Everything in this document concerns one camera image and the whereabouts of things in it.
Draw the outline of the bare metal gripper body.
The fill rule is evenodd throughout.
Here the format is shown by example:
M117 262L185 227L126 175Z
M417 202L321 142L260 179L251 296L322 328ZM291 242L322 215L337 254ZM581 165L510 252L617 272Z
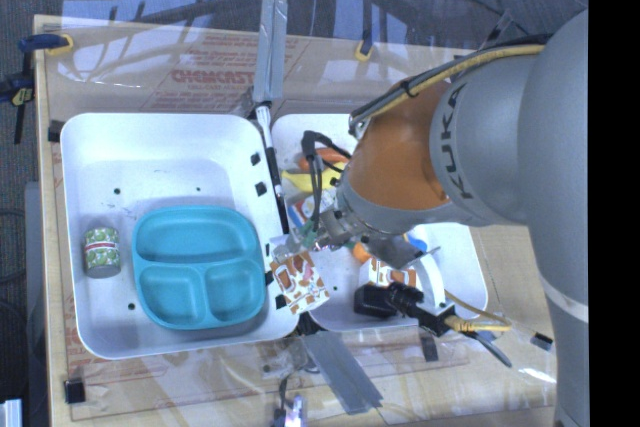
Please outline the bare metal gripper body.
M368 227L341 210L329 209L292 232L294 242L309 251L335 250L371 237Z

